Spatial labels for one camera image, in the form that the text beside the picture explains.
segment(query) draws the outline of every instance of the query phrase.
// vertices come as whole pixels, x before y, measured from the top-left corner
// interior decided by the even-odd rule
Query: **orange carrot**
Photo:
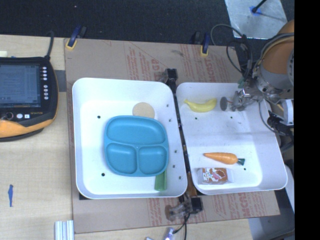
[[[204,156],[207,158],[211,158],[213,160],[219,161],[221,163],[224,163],[226,165],[233,165],[235,163],[239,163],[243,165],[245,162],[243,158],[238,159],[238,157],[233,153],[211,152],[211,153],[204,153]]]

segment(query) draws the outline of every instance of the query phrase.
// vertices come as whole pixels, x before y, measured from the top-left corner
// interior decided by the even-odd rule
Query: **toy banana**
[[[202,112],[208,112],[210,110],[213,110],[217,105],[217,99],[212,98],[205,103],[195,103],[185,99],[184,103],[187,103],[192,111],[202,113]]]

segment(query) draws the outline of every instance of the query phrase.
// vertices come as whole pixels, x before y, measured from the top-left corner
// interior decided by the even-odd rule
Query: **blue clamp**
[[[201,50],[200,50],[200,55],[202,57],[206,57],[208,56],[209,54],[209,43],[210,43],[210,37],[208,35],[208,33],[205,33],[204,34],[204,38],[203,38],[203,42],[202,42],[202,45],[201,45]]]
[[[71,37],[67,40],[65,47],[69,50],[73,50],[77,44],[77,37],[81,31],[82,26],[77,25],[71,35]]]

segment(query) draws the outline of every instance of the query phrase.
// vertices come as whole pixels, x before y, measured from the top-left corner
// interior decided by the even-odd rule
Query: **cardboard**
[[[182,219],[166,218],[166,206],[178,198],[86,199],[76,186],[72,86],[80,78],[159,81],[165,69],[177,69],[177,84],[184,82],[236,83],[241,77],[226,55],[226,47],[201,45],[78,39],[74,50],[65,49],[67,110],[71,164],[72,207],[76,234],[99,231],[180,225]],[[239,66],[230,48],[233,63]],[[274,191],[201,195],[203,211],[188,223],[236,220],[279,215]]]

